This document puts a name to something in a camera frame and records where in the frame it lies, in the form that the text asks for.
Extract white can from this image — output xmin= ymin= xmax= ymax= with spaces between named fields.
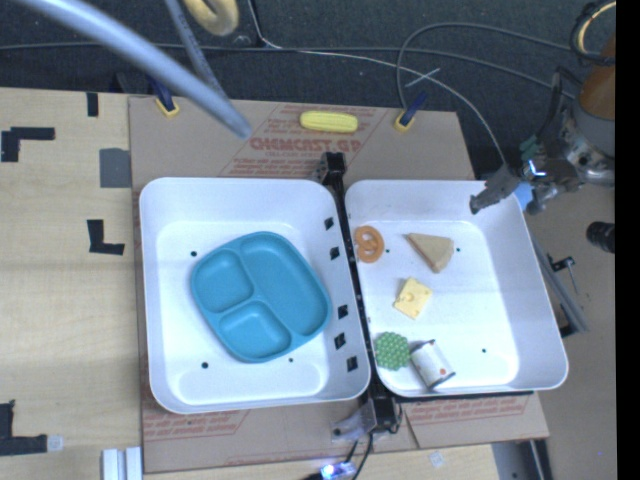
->
xmin=409 ymin=338 xmax=457 ymax=390

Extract tan triangular sandwich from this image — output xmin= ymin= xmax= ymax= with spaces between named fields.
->
xmin=404 ymin=232 xmax=456 ymax=275

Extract yellow corn cob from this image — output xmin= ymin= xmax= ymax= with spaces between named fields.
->
xmin=299 ymin=110 xmax=360 ymax=135

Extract green grapes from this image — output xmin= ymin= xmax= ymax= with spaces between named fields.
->
xmin=373 ymin=330 xmax=413 ymax=371

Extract black cylinder on white bracket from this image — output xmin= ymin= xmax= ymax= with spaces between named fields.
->
xmin=585 ymin=220 xmax=617 ymax=255

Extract thin black rod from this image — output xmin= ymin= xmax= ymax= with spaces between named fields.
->
xmin=335 ymin=181 xmax=384 ymax=400

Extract blue divided plate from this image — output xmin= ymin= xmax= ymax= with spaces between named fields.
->
xmin=189 ymin=230 xmax=333 ymax=365

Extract black block with thin wires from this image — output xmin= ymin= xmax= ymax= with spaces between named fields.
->
xmin=313 ymin=151 xmax=349 ymax=187
xmin=367 ymin=395 xmax=402 ymax=432

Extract brown cardboard board red print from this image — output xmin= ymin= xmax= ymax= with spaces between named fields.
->
xmin=127 ymin=95 xmax=551 ymax=475

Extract orange pretzel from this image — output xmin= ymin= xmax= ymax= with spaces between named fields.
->
xmin=353 ymin=224 xmax=387 ymax=265

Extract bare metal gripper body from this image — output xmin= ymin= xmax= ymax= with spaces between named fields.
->
xmin=519 ymin=126 xmax=616 ymax=200

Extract yellow cheese wedge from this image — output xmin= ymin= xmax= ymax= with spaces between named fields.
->
xmin=392 ymin=276 xmax=434 ymax=321

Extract white plastic tray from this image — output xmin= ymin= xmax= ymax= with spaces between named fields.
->
xmin=344 ymin=178 xmax=570 ymax=399
xmin=138 ymin=176 xmax=373 ymax=416

